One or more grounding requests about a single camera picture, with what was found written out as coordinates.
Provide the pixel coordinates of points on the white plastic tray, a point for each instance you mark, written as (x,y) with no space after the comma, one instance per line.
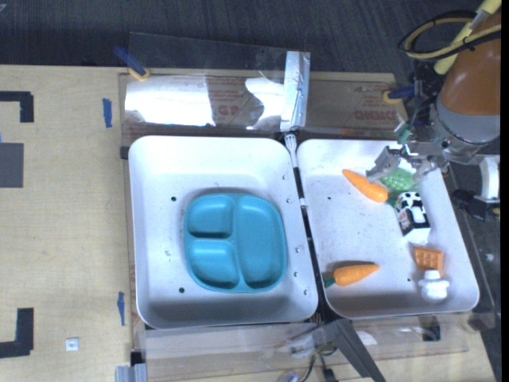
(358,229)
(159,173)

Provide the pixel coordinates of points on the black and white milk carton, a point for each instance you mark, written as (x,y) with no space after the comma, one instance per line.
(413,213)

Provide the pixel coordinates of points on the blue divided plate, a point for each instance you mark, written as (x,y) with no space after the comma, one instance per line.
(258,237)

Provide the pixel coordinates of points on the orange carrot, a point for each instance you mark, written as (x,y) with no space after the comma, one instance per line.
(367,187)
(352,274)

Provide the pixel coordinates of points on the brown cardboard board, red print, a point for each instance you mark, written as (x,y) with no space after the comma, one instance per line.
(350,102)

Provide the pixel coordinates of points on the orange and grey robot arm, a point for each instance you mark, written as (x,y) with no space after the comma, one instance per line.
(473,82)

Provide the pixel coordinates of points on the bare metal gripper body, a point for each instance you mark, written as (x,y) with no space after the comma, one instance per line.
(427,145)

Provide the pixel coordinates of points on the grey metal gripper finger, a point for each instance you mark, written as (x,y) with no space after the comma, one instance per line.
(425,169)
(385,163)

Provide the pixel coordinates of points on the green grapes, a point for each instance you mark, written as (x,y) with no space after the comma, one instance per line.
(397,180)

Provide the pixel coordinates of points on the black cylinder on white bracket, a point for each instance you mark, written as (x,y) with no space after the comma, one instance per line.
(488,181)

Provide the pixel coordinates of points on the orange waffle biscuit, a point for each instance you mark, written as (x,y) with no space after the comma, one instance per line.
(427,258)

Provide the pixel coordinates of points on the small white bottle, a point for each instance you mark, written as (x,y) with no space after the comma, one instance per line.
(433,287)

